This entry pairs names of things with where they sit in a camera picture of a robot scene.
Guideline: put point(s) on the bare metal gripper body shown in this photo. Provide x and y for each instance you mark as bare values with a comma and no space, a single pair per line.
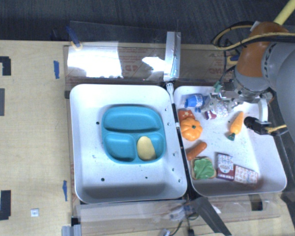
250,96

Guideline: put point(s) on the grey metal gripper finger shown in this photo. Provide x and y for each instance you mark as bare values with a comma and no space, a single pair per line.
232,105
210,106

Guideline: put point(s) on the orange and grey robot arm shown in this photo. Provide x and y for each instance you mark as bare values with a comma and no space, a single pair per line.
250,58

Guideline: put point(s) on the small red and white can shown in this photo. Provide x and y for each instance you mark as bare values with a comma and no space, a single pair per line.
210,115

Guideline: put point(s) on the white dotted packet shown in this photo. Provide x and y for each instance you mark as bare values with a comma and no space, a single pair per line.
221,110

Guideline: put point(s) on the blue and white bottle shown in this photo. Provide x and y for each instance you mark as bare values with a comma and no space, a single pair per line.
195,100

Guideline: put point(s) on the orange carrot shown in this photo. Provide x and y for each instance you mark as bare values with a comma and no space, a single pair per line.
237,124

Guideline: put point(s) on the orange packet with star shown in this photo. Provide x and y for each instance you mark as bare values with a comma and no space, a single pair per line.
185,114

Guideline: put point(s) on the orange pumpkin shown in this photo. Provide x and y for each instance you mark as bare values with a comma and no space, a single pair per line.
191,129

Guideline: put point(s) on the thin black and white rod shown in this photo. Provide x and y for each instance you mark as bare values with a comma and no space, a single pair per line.
176,114

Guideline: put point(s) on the orange sausage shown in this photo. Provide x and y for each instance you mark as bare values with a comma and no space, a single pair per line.
196,151

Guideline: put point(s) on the white plastic tray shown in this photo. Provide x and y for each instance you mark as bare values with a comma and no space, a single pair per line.
127,181
255,151

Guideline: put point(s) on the red and white carton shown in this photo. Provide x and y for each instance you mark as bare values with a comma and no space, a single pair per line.
225,166

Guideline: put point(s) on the toast with green lettuce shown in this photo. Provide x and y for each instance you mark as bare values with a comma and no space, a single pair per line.
203,168

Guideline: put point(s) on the orange and white packet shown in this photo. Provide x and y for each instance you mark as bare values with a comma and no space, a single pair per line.
245,174

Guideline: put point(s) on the yellow potato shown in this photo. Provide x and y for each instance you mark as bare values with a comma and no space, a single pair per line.
146,148

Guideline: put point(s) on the blue divided plate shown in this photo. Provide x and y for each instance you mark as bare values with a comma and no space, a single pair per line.
130,118

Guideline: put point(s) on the small white square tile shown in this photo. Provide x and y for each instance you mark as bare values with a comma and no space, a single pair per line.
34,212

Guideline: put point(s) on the black cylinder on white bracket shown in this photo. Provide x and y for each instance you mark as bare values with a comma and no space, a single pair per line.
256,125

